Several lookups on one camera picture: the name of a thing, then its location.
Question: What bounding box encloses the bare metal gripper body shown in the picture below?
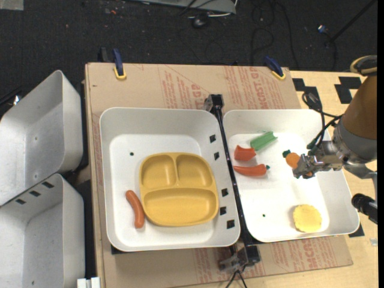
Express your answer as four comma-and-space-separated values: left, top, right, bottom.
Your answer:
310, 141, 351, 173

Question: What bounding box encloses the orange toy carrot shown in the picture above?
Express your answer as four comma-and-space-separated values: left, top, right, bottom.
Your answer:
282, 149, 313, 178

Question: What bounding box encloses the white plastic tray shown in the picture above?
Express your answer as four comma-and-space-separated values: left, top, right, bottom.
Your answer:
0, 70, 84, 206
0, 173, 86, 288
223, 109, 361, 244
99, 106, 242, 253

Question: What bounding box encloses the yellow toy biscuit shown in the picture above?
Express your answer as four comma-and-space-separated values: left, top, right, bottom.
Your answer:
292, 204, 323, 233

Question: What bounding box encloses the green toy celery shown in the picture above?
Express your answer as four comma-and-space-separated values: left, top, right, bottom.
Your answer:
250, 131, 278, 152

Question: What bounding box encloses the red toy chili pepper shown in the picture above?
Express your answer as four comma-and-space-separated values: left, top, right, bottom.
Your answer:
233, 163, 271, 178

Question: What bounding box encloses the red toy pepper piece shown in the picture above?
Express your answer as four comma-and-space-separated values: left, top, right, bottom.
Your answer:
233, 144, 257, 162

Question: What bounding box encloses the thin black rod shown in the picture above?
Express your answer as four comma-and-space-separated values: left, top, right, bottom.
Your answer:
213, 106, 253, 247

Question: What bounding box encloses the yellow divided plate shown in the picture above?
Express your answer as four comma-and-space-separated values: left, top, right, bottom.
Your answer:
139, 152, 220, 228

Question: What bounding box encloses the orange toy sausage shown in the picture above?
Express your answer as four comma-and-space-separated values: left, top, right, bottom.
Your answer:
125, 190, 147, 229

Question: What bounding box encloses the black computer mouse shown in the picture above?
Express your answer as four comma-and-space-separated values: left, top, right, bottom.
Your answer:
191, 13, 211, 29

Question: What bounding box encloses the brown cardboard board red print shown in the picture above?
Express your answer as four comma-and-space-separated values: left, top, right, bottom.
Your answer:
85, 62, 354, 288

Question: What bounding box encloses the black cylinder on white bracket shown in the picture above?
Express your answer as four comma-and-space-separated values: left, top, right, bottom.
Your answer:
351, 172, 378, 225

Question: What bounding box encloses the black block with thin wires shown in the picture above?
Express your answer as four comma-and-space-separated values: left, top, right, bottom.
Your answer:
203, 94, 224, 112
218, 244, 261, 272

